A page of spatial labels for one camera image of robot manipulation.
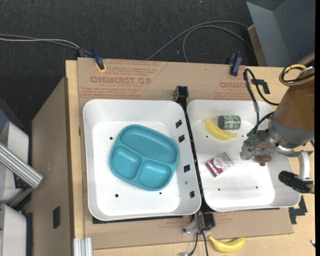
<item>yellow banana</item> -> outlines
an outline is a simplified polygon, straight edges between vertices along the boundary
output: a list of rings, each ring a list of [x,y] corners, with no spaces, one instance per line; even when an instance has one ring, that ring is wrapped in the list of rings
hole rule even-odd
[[[238,135],[236,133],[231,133],[227,130],[220,129],[212,120],[209,118],[205,119],[205,127],[207,130],[215,137],[217,137],[220,140],[226,141],[229,140],[232,137],[237,137]]]
[[[214,248],[225,254],[235,253],[244,247],[246,243],[245,237],[239,237],[230,242],[223,242],[217,239],[214,239],[211,235],[208,236],[208,239],[213,243]]]

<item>wooden table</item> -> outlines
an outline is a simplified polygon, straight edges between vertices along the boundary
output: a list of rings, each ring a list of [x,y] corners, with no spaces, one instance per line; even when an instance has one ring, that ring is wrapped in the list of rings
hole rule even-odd
[[[272,94],[268,99],[279,102],[286,91],[277,86],[282,68],[250,67],[259,78],[268,81]],[[254,91],[258,101],[263,101]],[[32,121],[32,166],[43,176],[43,182],[32,192],[31,201],[23,208],[33,215],[33,255],[71,255],[74,238],[85,238],[82,159],[78,94],[77,61],[66,61],[65,78],[57,85]],[[304,150],[312,150],[307,145]],[[314,153],[310,157],[311,178],[314,178]],[[294,171],[299,170],[298,159],[292,158]],[[297,217],[294,233],[287,235],[248,237],[237,256],[311,256],[315,247],[315,196],[305,194],[308,212]],[[53,229],[53,210],[60,207],[60,226]],[[190,252],[194,242],[121,247],[94,250],[95,256],[178,256]],[[209,255],[217,252],[208,243]],[[203,241],[199,241],[194,255],[206,255]]]

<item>gray carpet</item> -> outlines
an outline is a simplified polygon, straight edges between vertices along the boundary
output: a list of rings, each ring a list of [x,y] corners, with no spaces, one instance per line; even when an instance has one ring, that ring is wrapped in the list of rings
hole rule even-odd
[[[64,39],[114,59],[146,60],[184,30],[219,20],[253,23],[245,0],[0,1],[0,34]],[[237,25],[220,26],[242,35]],[[185,62],[182,43],[180,37],[152,60]],[[199,29],[185,45],[189,61],[195,63],[223,64],[239,51],[244,65],[256,64],[243,42],[221,30]],[[27,132],[65,75],[65,60],[74,60],[75,53],[45,42],[0,40],[0,98]]]

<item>black cable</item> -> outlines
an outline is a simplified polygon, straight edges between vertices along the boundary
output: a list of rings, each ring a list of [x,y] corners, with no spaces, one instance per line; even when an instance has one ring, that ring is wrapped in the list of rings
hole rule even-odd
[[[57,41],[50,41],[50,39],[41,39],[41,38],[36,38],[36,37],[30,37],[30,36],[23,36],[23,35],[16,35],[16,34],[0,34],[0,37],[7,37],[7,38],[19,38],[19,39],[30,39],[30,40],[39,40],[40,42],[45,42],[45,43],[50,43],[54,45],[59,45],[59,46],[64,46],[68,47],[74,50],[78,50],[79,48],[70,44],[62,43],[62,42],[57,42]],[[84,50],[84,53],[92,56],[93,54],[89,51]]]
[[[260,115],[259,115],[259,106],[258,106],[258,102],[250,88],[250,84],[249,84],[249,79],[248,79],[248,74],[247,72],[250,72],[251,75],[253,75],[253,73],[251,72],[251,70],[249,68],[246,68],[243,72],[243,78],[245,80],[245,86],[246,86],[246,89],[248,90],[250,96],[251,96],[251,99],[253,101],[253,104],[254,104],[254,110],[256,112],[256,125],[258,125],[259,123],[259,120],[260,120]],[[255,83],[257,83],[257,80],[255,78],[255,76],[253,75],[252,76],[253,80],[255,81]]]
[[[205,246],[205,253],[206,253],[206,256],[209,256],[209,253],[208,253],[208,247],[207,247],[207,240],[206,240],[205,233],[204,233],[204,231],[203,231],[203,230],[201,231],[201,233],[202,233],[202,236],[203,236],[203,239],[204,239],[204,246]]]
[[[247,76],[246,78],[244,78],[245,80],[246,80],[246,79],[248,80],[247,72],[249,72],[249,73],[251,74],[257,92],[259,93],[260,97],[261,97],[266,103],[269,103],[270,105],[273,105],[273,106],[278,106],[278,105],[279,105],[279,103],[271,102],[271,101],[267,100],[267,99],[263,96],[263,94],[262,94],[261,91],[260,91],[260,88],[259,88],[257,79],[256,79],[254,73],[253,73],[249,68],[246,68],[246,69],[244,70],[244,72],[246,73],[246,76]]]
[[[239,39],[240,41],[242,41],[243,43],[245,43],[249,47],[249,49],[255,54],[255,50],[251,47],[251,45],[249,43],[247,43],[242,37],[240,37],[236,33],[232,32],[226,28],[220,27],[220,26],[204,25],[204,26],[196,27],[196,28],[192,29],[191,31],[189,31],[183,39],[182,52],[183,52],[183,56],[184,56],[184,59],[186,62],[189,62],[187,55],[186,55],[186,40],[191,33],[193,33],[194,31],[200,30],[200,29],[217,29],[217,30],[222,30],[224,32],[227,32],[227,33],[231,34],[232,36],[236,37],[237,39]]]
[[[196,250],[196,247],[197,247],[197,243],[198,243],[198,232],[196,233],[196,236],[195,236],[195,244],[194,244],[194,247],[193,247],[193,250],[188,254],[188,256],[192,256]]]
[[[281,72],[281,79],[282,79],[282,81],[284,81],[284,82],[286,82],[286,83],[302,81],[302,80],[305,80],[305,79],[307,79],[307,78],[313,77],[313,76],[315,75],[315,73],[311,73],[311,74],[306,75],[306,76],[304,76],[304,77],[302,77],[302,78],[285,80],[285,74],[287,74],[290,70],[301,70],[301,71],[304,70],[303,67],[295,66],[295,67],[292,67],[291,69],[289,69],[289,70],[286,71],[286,69],[289,68],[289,67],[291,67],[291,65],[286,66],[286,67],[283,69],[283,71]]]
[[[255,127],[252,128],[252,130],[254,131],[254,133],[257,132],[259,125],[260,125],[264,120],[271,118],[273,114],[274,114],[274,111],[266,114],[266,115],[255,125]]]
[[[164,46],[162,46],[159,50],[157,50],[154,54],[152,54],[149,58],[147,58],[146,61],[151,60],[154,56],[156,56],[158,53],[160,53],[163,49],[168,47],[175,40],[177,40],[179,37],[181,37],[185,33],[189,32],[190,30],[193,30],[193,29],[195,29],[197,27],[201,27],[201,26],[205,26],[205,25],[209,25],[209,24],[216,24],[216,23],[234,24],[234,25],[238,25],[238,26],[241,26],[241,27],[244,27],[244,28],[248,29],[247,25],[244,25],[244,24],[236,22],[236,21],[231,21],[231,20],[215,20],[215,21],[208,21],[208,22],[200,23],[200,24],[192,26],[192,27],[186,29],[185,31],[181,32],[180,34],[178,34],[176,37],[174,37],[169,42],[167,42]]]

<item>can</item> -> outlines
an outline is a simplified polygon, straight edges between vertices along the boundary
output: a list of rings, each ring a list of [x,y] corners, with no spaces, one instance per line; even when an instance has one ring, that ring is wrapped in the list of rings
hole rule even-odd
[[[222,130],[238,130],[241,126],[241,119],[238,115],[220,115],[218,127]]]

